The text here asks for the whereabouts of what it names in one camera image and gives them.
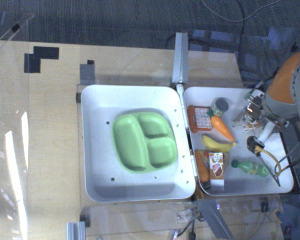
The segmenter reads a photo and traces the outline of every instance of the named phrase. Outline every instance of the yellow cable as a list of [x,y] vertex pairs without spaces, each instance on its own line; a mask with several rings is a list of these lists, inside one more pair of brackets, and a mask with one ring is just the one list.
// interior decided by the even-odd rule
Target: yellow cable
[[271,154],[270,152],[264,150],[264,149],[263,149],[262,147],[260,147],[260,146],[256,146],[256,147],[255,147],[255,151],[256,151],[257,153],[265,153],[266,155],[268,155],[269,157],[271,157],[271,158],[275,161],[276,166],[278,167],[278,173],[276,173],[276,172],[274,172],[274,173],[275,173],[275,176],[278,178],[278,177],[280,176],[282,170],[281,170],[281,165],[280,165],[279,161],[274,157],[274,155]]

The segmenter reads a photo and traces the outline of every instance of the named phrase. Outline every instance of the black tape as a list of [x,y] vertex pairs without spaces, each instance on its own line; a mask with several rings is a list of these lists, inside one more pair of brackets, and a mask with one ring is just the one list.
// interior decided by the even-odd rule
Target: black tape
[[77,93],[75,99],[77,104],[81,104],[81,93]]
[[59,60],[59,48],[35,46],[33,54],[36,59]]
[[41,73],[41,59],[59,60],[59,48],[35,46],[33,54],[24,55],[24,73]]
[[90,217],[86,215],[80,214],[80,222],[85,222],[85,227],[90,228],[91,222],[90,222]]
[[19,24],[15,24],[11,30],[13,31],[13,33],[17,33],[17,31],[20,29],[20,25]]
[[41,73],[41,60],[36,59],[33,54],[24,55],[24,73]]

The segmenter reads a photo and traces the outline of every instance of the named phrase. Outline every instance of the small can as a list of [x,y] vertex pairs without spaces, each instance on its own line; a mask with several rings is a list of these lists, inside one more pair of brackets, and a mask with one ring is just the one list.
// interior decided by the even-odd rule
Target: small can
[[221,117],[229,109],[229,104],[225,98],[218,98],[211,106],[214,116]]

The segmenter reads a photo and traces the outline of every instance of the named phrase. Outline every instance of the toy banana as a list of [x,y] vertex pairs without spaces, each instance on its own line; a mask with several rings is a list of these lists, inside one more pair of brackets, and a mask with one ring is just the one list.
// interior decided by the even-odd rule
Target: toy banana
[[228,153],[233,147],[237,145],[235,142],[231,144],[221,144],[206,135],[203,135],[202,141],[204,145],[212,152]]

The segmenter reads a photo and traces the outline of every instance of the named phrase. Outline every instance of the toy carrot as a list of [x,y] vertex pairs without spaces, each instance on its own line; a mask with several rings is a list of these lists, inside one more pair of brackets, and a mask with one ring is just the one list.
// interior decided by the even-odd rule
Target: toy carrot
[[198,151],[195,152],[195,160],[196,160],[196,165],[197,165],[197,169],[198,169],[201,186],[205,190],[208,190],[211,188],[210,173]]
[[235,138],[220,116],[214,115],[211,117],[211,124],[219,133],[227,137],[230,141],[235,142]]

